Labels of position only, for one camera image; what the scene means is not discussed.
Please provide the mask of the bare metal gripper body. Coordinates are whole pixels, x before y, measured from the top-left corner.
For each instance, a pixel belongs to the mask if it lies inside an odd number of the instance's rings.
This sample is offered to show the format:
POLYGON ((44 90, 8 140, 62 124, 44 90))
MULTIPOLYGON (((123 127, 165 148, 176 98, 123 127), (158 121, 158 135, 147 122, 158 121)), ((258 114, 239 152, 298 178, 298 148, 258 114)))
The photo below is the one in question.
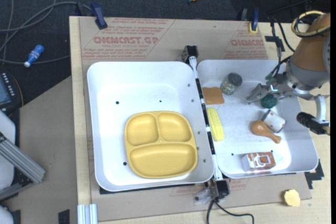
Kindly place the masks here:
POLYGON ((314 86, 307 74, 278 73, 272 76, 270 73, 265 79, 263 97, 271 94, 277 99, 294 96, 305 100, 314 99, 314 95, 310 93, 314 86))

